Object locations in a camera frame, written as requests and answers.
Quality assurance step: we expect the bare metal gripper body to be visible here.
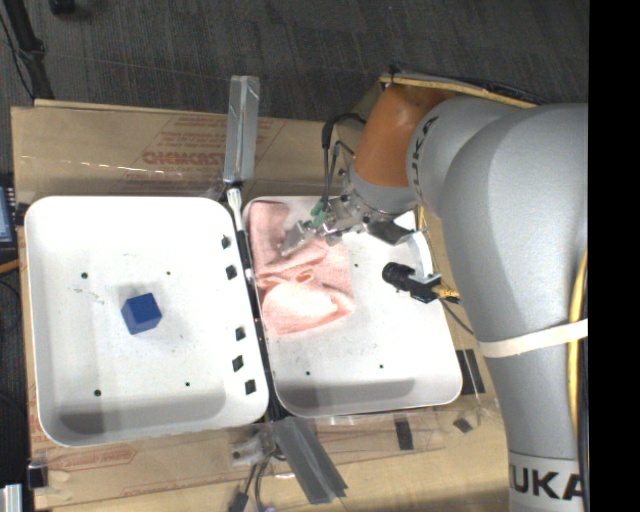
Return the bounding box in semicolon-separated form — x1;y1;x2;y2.
316;192;402;247

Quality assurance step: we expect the pink towel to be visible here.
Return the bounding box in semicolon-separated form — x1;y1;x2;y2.
248;198;358;337

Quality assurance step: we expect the thin black and white rod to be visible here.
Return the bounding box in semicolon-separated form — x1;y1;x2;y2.
226;187;275;422

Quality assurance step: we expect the white plastic tray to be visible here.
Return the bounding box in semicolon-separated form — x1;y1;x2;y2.
23;194;271;448
241;195;464;419

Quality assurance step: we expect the blue cube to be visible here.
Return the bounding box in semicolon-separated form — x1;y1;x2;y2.
120;292;164;336

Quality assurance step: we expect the brown cardboard board red print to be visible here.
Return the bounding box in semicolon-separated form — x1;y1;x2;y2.
9;98;511;512

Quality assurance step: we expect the black cylinder on white bracket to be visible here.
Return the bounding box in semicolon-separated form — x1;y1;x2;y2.
381;233;444;305

